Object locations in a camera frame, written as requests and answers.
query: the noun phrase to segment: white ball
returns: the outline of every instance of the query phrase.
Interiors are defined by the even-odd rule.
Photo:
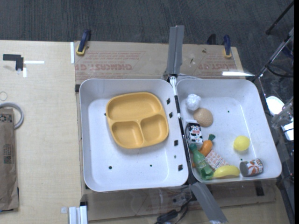
[[[195,111],[200,107],[201,98],[198,95],[190,94],[187,97],[186,105],[187,109]]]

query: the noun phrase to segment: yellow ball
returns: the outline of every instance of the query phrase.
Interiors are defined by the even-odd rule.
[[[250,139],[244,135],[239,135],[234,141],[234,149],[244,151],[249,147]]]

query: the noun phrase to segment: brown egg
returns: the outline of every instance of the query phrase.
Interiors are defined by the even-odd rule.
[[[202,127],[209,127],[213,123],[212,113],[205,108],[198,108],[193,113],[193,118],[200,124]]]

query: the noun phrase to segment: toy food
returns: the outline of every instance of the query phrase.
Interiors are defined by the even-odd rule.
[[[189,144],[189,148],[193,153],[193,163],[200,177],[203,180],[211,179],[213,177],[213,170],[206,162],[205,156],[197,150],[196,143]]]
[[[190,94],[186,99],[187,109],[195,111],[200,107],[201,98],[198,95]]]
[[[200,124],[202,127],[209,127],[213,123],[213,115],[206,108],[198,108],[193,113],[193,118]]]
[[[221,178],[225,176],[239,176],[240,170],[234,165],[226,165],[215,170],[213,177]]]
[[[244,177],[258,175],[263,172],[263,162],[260,159],[243,161],[240,163],[240,171]]]
[[[234,141],[234,149],[244,151],[249,147],[250,139],[244,135],[239,135]]]
[[[215,139],[215,135],[213,134],[210,134],[209,135],[209,139],[208,140],[205,140],[200,148],[200,152],[204,155],[204,156],[207,156],[207,154],[211,151],[212,149],[212,140]]]
[[[211,150],[206,156],[207,163],[211,166],[213,171],[218,169],[219,167],[229,165],[219,154],[217,154],[214,150]]]
[[[201,128],[198,123],[187,123],[185,135],[189,144],[196,143],[197,145],[201,145],[203,143]]]

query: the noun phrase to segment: metal bracket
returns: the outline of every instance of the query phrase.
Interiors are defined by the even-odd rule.
[[[69,207],[68,224],[88,224],[87,206]]]
[[[178,76],[180,67],[183,63],[182,48],[184,38],[183,25],[170,28],[168,60],[167,67],[164,72],[164,78],[167,80],[168,76]]]
[[[4,61],[15,61],[15,70],[23,70],[24,58],[21,55],[3,54]]]

